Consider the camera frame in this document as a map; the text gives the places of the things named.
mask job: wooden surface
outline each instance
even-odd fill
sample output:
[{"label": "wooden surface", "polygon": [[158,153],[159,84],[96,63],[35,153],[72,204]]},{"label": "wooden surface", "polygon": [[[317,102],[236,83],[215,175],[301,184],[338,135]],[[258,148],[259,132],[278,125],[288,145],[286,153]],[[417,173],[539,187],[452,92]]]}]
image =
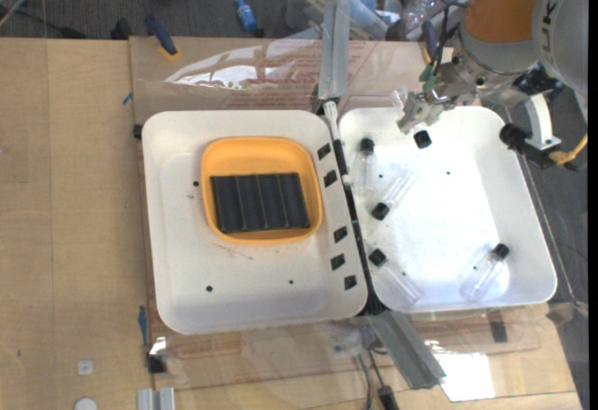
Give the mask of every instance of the wooden surface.
[{"label": "wooden surface", "polygon": [[[0,39],[0,410],[69,409],[84,396],[134,410],[152,385],[137,323],[148,287],[130,91],[124,42]],[[441,388],[401,391],[402,410],[580,408],[557,333],[538,322],[539,348],[491,357],[502,392],[534,395],[450,403]],[[78,375],[82,360],[91,374]],[[400,386],[392,367],[383,375]],[[181,390],[177,404],[349,410],[363,393],[350,371]]]}]

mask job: blue bottle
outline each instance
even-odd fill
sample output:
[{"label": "blue bottle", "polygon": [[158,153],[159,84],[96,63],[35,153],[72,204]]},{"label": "blue bottle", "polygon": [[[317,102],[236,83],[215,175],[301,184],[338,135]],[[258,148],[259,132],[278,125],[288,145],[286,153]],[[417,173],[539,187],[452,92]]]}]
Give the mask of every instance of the blue bottle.
[{"label": "blue bottle", "polygon": [[253,10],[245,0],[235,0],[237,5],[236,13],[241,20],[241,26],[246,32],[253,32],[258,27],[258,22],[255,20]]}]

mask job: gray floor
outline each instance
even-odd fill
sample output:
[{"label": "gray floor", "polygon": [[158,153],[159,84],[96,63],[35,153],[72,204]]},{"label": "gray floor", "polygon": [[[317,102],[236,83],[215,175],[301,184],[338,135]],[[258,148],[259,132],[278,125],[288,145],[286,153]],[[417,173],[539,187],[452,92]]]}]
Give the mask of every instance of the gray floor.
[{"label": "gray floor", "polygon": [[[266,36],[285,36],[291,30],[284,22],[285,0],[254,0]],[[29,9],[41,13],[42,3],[32,0]],[[47,21],[81,31],[91,39],[110,38],[117,20],[125,18],[136,35],[146,35],[143,19],[153,14],[171,35],[249,36],[243,32],[235,15],[234,0],[174,0],[171,7],[160,7],[153,0],[45,0]],[[40,36],[43,27],[32,19],[15,15],[0,29],[1,35]],[[61,35],[48,30],[50,37]],[[572,92],[565,90],[550,97],[554,133],[563,140],[563,148],[572,148],[587,132]],[[525,124],[522,108],[498,110],[508,120]],[[578,158],[578,172],[562,168],[545,171],[530,166],[530,185],[540,200],[538,212],[545,216],[545,233],[557,267],[559,288],[551,301],[555,322],[559,325],[563,347],[576,381],[584,408],[590,408],[589,320],[584,315],[588,294],[588,168],[587,150]],[[566,309],[573,309],[569,314]]]}]

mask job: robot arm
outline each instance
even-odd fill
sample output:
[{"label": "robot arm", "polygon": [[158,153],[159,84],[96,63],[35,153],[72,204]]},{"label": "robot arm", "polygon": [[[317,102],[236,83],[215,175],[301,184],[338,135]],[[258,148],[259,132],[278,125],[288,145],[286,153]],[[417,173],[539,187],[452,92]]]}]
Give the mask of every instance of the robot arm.
[{"label": "robot arm", "polygon": [[399,128],[408,133],[420,122],[431,125],[442,111],[476,97],[509,107],[525,102],[533,133],[511,129],[501,138],[517,138],[505,142],[520,152],[531,147],[541,167],[554,164],[548,155],[560,141],[551,136],[543,96],[513,84],[539,61],[552,76],[587,95],[588,11],[589,0],[471,0],[451,61],[436,68],[423,92],[408,96]]}]

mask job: white tray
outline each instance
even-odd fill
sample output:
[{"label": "white tray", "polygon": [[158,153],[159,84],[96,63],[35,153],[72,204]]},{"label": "white tray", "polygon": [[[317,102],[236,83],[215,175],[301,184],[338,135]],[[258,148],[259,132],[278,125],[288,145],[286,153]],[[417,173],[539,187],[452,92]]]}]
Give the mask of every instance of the white tray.
[{"label": "white tray", "polygon": [[[404,312],[547,301],[556,290],[556,274],[517,155],[499,139],[501,118],[483,107],[458,107],[427,128],[433,144],[424,149],[399,131],[397,119],[391,107],[360,108],[340,121],[349,166],[362,138],[376,143],[378,191],[392,179],[394,166],[416,174],[383,221],[368,213],[372,203],[356,199],[367,252],[379,247],[423,293],[410,308],[392,295],[378,293],[380,300]],[[471,260],[499,242],[511,250],[506,270],[483,300],[465,301],[458,288]],[[373,282],[376,287],[376,274]]]},{"label": "white tray", "polygon": [[[303,241],[250,246],[210,230],[202,193],[204,148],[228,136],[292,139],[311,155],[323,221]],[[208,333],[349,318],[367,289],[340,178],[324,187],[334,152],[328,127],[305,111],[178,111],[150,118],[142,134],[149,233],[158,311],[176,332]],[[345,227],[339,242],[334,231]],[[344,263],[333,269],[332,259]]]}]

